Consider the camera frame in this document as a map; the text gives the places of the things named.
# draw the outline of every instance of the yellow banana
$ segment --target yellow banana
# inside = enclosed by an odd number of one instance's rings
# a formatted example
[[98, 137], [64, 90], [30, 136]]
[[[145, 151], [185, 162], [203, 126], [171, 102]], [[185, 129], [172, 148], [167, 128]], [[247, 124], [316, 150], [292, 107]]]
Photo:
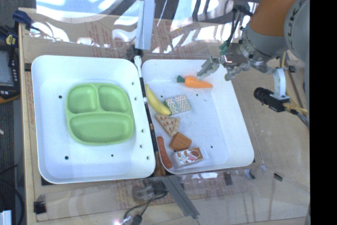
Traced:
[[151, 107], [160, 115], [170, 115], [170, 109], [158, 100], [147, 84], [145, 85], [145, 89], [149, 105], [151, 105]]

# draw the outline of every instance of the blue clamp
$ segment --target blue clamp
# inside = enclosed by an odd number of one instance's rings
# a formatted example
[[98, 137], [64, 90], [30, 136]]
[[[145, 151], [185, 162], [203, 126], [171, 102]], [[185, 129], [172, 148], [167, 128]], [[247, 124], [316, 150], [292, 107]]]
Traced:
[[6, 44], [12, 47], [18, 48], [18, 24], [25, 24], [25, 28], [30, 30], [33, 20], [25, 12], [18, 9], [14, 12], [13, 19], [15, 21], [14, 27], [0, 26], [0, 39], [5, 40]]

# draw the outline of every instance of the orange carrot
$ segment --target orange carrot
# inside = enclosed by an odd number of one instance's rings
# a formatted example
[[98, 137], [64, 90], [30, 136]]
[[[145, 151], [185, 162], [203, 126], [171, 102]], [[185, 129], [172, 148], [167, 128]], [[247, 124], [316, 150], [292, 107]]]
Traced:
[[180, 75], [177, 77], [178, 83], [184, 83], [187, 87], [192, 88], [211, 88], [213, 85], [205, 81], [199, 81], [197, 77], [186, 76], [182, 78]]

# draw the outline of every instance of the hot dog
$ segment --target hot dog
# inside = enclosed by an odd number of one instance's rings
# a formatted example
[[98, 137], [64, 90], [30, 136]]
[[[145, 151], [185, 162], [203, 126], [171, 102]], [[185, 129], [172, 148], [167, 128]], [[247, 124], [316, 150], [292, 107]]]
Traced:
[[170, 160], [169, 156], [166, 153], [163, 137], [158, 136], [157, 142], [158, 142], [158, 148], [159, 148], [159, 152], [160, 152], [160, 156], [162, 158], [163, 164], [167, 169], [169, 169], [173, 166], [173, 164], [172, 164], [172, 161]]

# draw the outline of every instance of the green plate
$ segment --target green plate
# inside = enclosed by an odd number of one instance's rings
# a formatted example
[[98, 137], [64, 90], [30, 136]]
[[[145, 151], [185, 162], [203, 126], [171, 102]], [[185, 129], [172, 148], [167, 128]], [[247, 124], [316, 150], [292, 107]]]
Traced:
[[129, 96], [115, 84], [72, 87], [66, 98], [66, 117], [71, 135], [84, 144], [121, 143], [130, 139], [135, 129]]

